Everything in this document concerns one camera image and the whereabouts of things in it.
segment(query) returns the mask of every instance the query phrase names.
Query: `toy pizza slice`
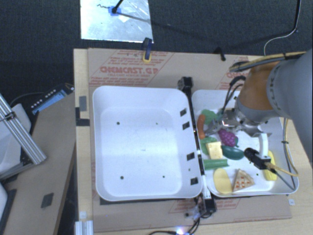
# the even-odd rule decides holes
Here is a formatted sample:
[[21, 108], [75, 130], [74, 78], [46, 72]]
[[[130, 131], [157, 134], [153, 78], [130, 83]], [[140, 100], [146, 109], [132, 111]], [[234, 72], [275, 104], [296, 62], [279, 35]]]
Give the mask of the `toy pizza slice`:
[[239, 169], [237, 171], [233, 191], [245, 189], [245, 188], [248, 188], [252, 185], [254, 185], [253, 178], [251, 178], [251, 176], [248, 173], [246, 173], [244, 170]]

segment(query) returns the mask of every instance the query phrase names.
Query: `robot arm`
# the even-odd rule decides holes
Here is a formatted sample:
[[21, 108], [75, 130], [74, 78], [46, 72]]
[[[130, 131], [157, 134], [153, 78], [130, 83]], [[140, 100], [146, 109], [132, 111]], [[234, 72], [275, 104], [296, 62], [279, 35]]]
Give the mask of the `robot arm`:
[[243, 125], [278, 116], [292, 119], [312, 164], [312, 49], [298, 59], [252, 68], [236, 108]]

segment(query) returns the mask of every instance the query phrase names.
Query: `metal plate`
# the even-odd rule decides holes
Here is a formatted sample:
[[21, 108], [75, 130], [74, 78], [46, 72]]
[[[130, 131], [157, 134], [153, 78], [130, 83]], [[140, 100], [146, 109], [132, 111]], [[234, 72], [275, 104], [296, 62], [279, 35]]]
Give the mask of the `metal plate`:
[[141, 43], [153, 39], [148, 0], [124, 0], [121, 13], [111, 15], [108, 8], [119, 0], [80, 0], [81, 38]]

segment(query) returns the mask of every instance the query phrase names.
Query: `cardboard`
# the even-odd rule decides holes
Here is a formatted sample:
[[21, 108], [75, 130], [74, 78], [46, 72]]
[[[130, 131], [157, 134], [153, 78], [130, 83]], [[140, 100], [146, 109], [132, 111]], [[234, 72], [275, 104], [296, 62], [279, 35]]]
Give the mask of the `cardboard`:
[[[89, 49], [89, 114], [92, 174], [92, 208], [95, 232], [137, 230], [192, 225], [185, 213], [195, 206], [193, 199], [136, 202], [105, 202], [95, 189], [94, 135], [92, 98], [101, 85], [175, 88], [183, 76], [193, 77], [192, 91], [199, 89], [227, 90], [234, 77], [228, 68], [235, 62], [256, 56], [152, 52], [151, 63], [141, 61], [137, 50]], [[236, 74], [247, 75], [248, 72]], [[284, 195], [218, 199], [217, 212], [202, 224], [232, 223], [291, 218]]]

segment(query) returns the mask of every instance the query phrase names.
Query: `plastic tray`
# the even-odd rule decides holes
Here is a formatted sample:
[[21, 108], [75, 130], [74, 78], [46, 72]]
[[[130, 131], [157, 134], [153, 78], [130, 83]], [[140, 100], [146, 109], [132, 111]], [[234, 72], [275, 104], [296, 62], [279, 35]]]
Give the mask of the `plastic tray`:
[[202, 189], [188, 99], [176, 89], [93, 93], [96, 189], [108, 201], [192, 198]]
[[[208, 109], [217, 112], [223, 104], [226, 97], [227, 91], [211, 91], [211, 90], [199, 90], [196, 91], [192, 96], [192, 102], [194, 107], [195, 118], [198, 120], [199, 115], [203, 109]], [[231, 100], [228, 103], [227, 108], [232, 108], [235, 105], [235, 100]], [[274, 154], [276, 164], [288, 170], [288, 164], [285, 157], [283, 145], [281, 143], [283, 138], [283, 130], [280, 119], [272, 118], [267, 124], [262, 124], [261, 129], [265, 133], [271, 133], [268, 137], [268, 148]], [[239, 138], [238, 146], [241, 150], [245, 150], [248, 147], [259, 149], [260, 143], [258, 138], [251, 138], [245, 132], [238, 132], [237, 137]], [[202, 152], [203, 159], [209, 159], [209, 157]], [[236, 172], [238, 169], [246, 171], [254, 180], [255, 185], [236, 191], [230, 194], [219, 193], [214, 185], [213, 173], [214, 170], [207, 170], [206, 173], [206, 183], [208, 189], [216, 196], [219, 197], [238, 197], [238, 196], [256, 196], [256, 195], [274, 195], [274, 194], [290, 194], [295, 192], [299, 187], [298, 178], [293, 178], [295, 184], [295, 190], [290, 189], [282, 180], [279, 178], [276, 181], [267, 181], [263, 175], [263, 171], [256, 168], [253, 164], [250, 164], [249, 160], [244, 157], [241, 160], [230, 160], [228, 159], [229, 167], [224, 169], [230, 178], [232, 185], [236, 177]], [[281, 176], [293, 186], [291, 176], [280, 173]]]

